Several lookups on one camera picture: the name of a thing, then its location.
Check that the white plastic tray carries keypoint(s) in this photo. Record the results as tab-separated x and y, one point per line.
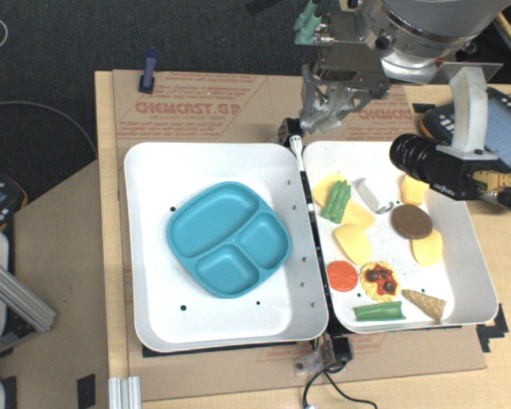
162	313
460	279

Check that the yellow ridged chip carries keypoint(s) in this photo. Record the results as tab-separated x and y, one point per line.
414	192

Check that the thin black and white rod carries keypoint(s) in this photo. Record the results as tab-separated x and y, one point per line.
311	211

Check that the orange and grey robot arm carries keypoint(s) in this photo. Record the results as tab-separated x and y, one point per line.
434	2

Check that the yellow spaghetti with meatballs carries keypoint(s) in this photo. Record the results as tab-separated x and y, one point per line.
379	281

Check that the brown round patty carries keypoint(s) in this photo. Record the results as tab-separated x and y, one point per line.
411	222

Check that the white curved plastic piece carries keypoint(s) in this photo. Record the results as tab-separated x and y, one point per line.
367	196

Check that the yellow potato chip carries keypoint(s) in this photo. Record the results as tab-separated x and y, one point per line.
352	243
359	216
320	190
428	249

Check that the green bean pod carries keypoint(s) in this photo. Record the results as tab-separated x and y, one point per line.
379	312

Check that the blue divided plate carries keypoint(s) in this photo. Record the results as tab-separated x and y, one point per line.
215	224

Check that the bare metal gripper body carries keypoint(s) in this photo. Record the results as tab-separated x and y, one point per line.
353	53

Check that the green asparagus bunch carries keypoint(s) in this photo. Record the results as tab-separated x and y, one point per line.
337	203

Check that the tan waffle cone piece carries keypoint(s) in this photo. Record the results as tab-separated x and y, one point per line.
428	304

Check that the orange round slice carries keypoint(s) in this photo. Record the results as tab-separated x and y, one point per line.
342	276

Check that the black cylinder on white bracket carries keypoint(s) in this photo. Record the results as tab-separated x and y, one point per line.
449	171

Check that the brown cardboard board red print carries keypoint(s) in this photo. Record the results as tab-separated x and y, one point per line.
187	109

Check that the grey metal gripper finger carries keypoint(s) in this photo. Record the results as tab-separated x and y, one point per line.
345	102
310	96

